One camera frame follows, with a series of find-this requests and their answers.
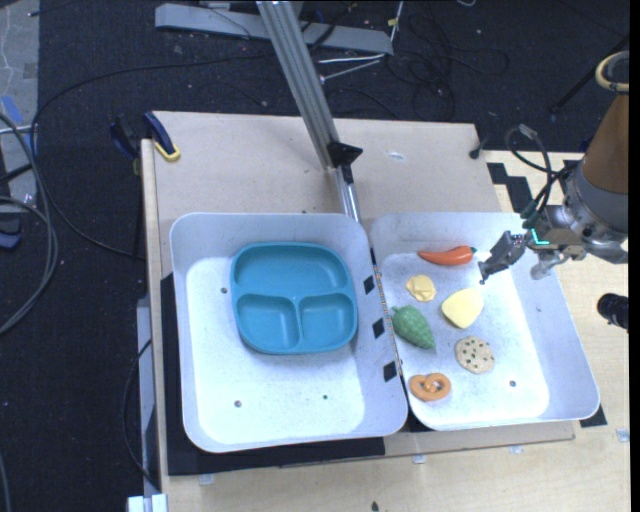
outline yellow cheese wedge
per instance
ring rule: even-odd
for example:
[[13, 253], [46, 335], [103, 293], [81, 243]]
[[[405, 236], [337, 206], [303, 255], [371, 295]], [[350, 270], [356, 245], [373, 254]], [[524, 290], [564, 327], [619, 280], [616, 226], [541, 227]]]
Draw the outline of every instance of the yellow cheese wedge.
[[428, 302], [436, 296], [436, 286], [430, 277], [418, 274], [411, 277], [405, 284], [409, 293], [420, 302]]
[[466, 329], [476, 321], [484, 307], [484, 299], [475, 288], [464, 288], [442, 303], [442, 313], [452, 324]]

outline black mat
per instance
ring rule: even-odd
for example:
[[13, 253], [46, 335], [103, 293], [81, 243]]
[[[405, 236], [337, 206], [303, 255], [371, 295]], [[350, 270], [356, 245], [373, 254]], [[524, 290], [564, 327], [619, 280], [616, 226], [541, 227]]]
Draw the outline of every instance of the black mat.
[[[38, 161], [74, 226], [125, 254], [134, 250], [140, 182], [109, 138], [118, 114], [139, 133], [140, 115], [154, 109], [297, 114], [268, 42], [160, 32], [160, 3], [41, 0], [46, 108]], [[347, 3], [305, 5], [306, 19], [330, 20]], [[396, 6], [358, 2], [340, 23], [388, 30]], [[549, 107], [628, 34], [629, 14], [629, 0], [405, 2], [396, 57], [331, 79], [325, 91], [336, 117], [474, 123], [493, 149], [504, 148], [507, 128], [525, 123], [548, 150], [576, 151], [611, 94], [589, 80], [555, 116]], [[313, 56], [346, 55], [320, 49]], [[54, 221], [61, 244], [54, 281], [0, 339], [0, 450], [15, 510], [122, 510], [127, 496], [142, 493], [120, 414], [145, 266], [80, 238], [58, 215]], [[25, 217], [19, 248], [0, 253], [0, 314], [37, 283], [43, 240], [42, 226]]]

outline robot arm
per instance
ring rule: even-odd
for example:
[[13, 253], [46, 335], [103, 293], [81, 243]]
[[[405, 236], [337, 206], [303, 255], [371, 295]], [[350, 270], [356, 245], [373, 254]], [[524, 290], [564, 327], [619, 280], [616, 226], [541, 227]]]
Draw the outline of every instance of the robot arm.
[[[605, 76], [623, 59], [628, 61], [628, 51], [608, 57], [596, 70], [598, 83], [617, 94], [582, 160], [558, 173], [548, 169], [545, 188], [550, 189], [555, 181], [564, 182], [562, 204], [547, 205], [543, 200], [538, 207], [544, 196], [541, 192], [522, 214], [525, 233], [505, 232], [491, 256], [479, 263], [483, 284], [490, 275], [515, 263], [526, 248], [538, 256], [531, 270], [534, 279], [549, 275], [555, 265], [582, 260], [587, 254], [614, 264], [628, 263], [622, 244], [628, 236], [629, 84], [612, 83]], [[519, 129], [532, 139], [537, 137], [525, 126]]]

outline metal stand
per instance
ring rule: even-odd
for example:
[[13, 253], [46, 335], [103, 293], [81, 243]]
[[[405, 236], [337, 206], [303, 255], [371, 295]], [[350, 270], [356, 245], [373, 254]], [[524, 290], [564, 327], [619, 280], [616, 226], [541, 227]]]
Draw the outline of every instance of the metal stand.
[[[298, 15], [304, 2], [284, 3], [294, 4], [290, 6], [296, 11], [293, 24], [300, 28]], [[156, 28], [269, 39], [269, 33], [260, 15], [230, 11], [222, 6], [211, 8], [192, 7], [177, 3], [162, 4], [156, 8]], [[305, 25], [302, 39], [305, 44], [314, 44], [330, 28], [331, 26], [328, 24], [310, 23], [308, 26]], [[336, 26], [321, 46], [393, 55], [391, 39], [384, 32], [377, 30]]]
[[[619, 51], [620, 51], [620, 50], [622, 50], [622, 49], [623, 49], [623, 48], [624, 48], [628, 43], [629, 43], [629, 34], [627, 34], [626, 36], [624, 36], [624, 37], [620, 40], [620, 42], [619, 42], [617, 45], [615, 45], [613, 48], [611, 48], [611, 50], [610, 50], [610, 51], [605, 55], [605, 57], [606, 57], [606, 56], [608, 56], [608, 55], [611, 55], [611, 54], [614, 54], [614, 53], [619, 52]], [[597, 66], [594, 66], [594, 67], [593, 67], [593, 69], [591, 69], [591, 71], [589, 71], [586, 75], [584, 75], [584, 76], [580, 79], [580, 81], [579, 81], [576, 85], [574, 85], [574, 86], [571, 88], [571, 90], [570, 90], [567, 94], [565, 94], [565, 95], [564, 95], [560, 100], [558, 100], [556, 103], [554, 103], [553, 105], [551, 105], [551, 106], [549, 107], [549, 112], [551, 112], [552, 114], [557, 114], [557, 113], [560, 111], [560, 109], [561, 109], [562, 107], [564, 107], [564, 105], [565, 105], [565, 104], [566, 104], [566, 103], [567, 103], [571, 98], [573, 98], [573, 97], [576, 95], [576, 93], [577, 93], [580, 89], [582, 89], [582, 88], [585, 86], [585, 84], [586, 84], [589, 80], [591, 80], [591, 79], [593, 78], [593, 76], [594, 76], [594, 74], [595, 74], [595, 72], [596, 72], [596, 67], [597, 67]]]
[[339, 140], [291, 2], [257, 4], [320, 162], [335, 173], [342, 209], [346, 215], [360, 222], [351, 164], [362, 150]]

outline white tray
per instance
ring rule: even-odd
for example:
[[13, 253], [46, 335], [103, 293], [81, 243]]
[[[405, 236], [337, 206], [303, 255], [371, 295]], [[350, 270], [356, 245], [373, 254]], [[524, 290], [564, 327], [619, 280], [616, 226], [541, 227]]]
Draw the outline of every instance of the white tray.
[[[249, 244], [277, 241], [321, 244], [345, 261], [358, 331], [343, 348], [269, 355], [241, 341], [229, 293], [231, 262]], [[219, 453], [381, 437], [404, 425], [408, 405], [391, 334], [373, 329], [384, 310], [371, 287], [360, 224], [341, 214], [191, 213], [174, 223], [170, 243], [183, 423], [196, 446]]]
[[[411, 213], [386, 215], [371, 228], [381, 282], [389, 308], [412, 304], [427, 318], [436, 348], [425, 350], [395, 336], [403, 378], [443, 373], [450, 394], [423, 402], [409, 393], [416, 417], [434, 430], [460, 430], [518, 423], [587, 418], [600, 398], [559, 281], [552, 273], [533, 280], [537, 257], [527, 250], [510, 269], [480, 285], [478, 261], [506, 230], [521, 233], [522, 220], [509, 213]], [[467, 244], [478, 249], [473, 262], [445, 267], [428, 263], [420, 250], [447, 250]], [[415, 274], [434, 281], [436, 298], [421, 303], [405, 288]], [[467, 329], [446, 320], [440, 306], [467, 287], [481, 291], [485, 307]], [[454, 346], [466, 336], [491, 344], [494, 368], [476, 375], [455, 359]]]

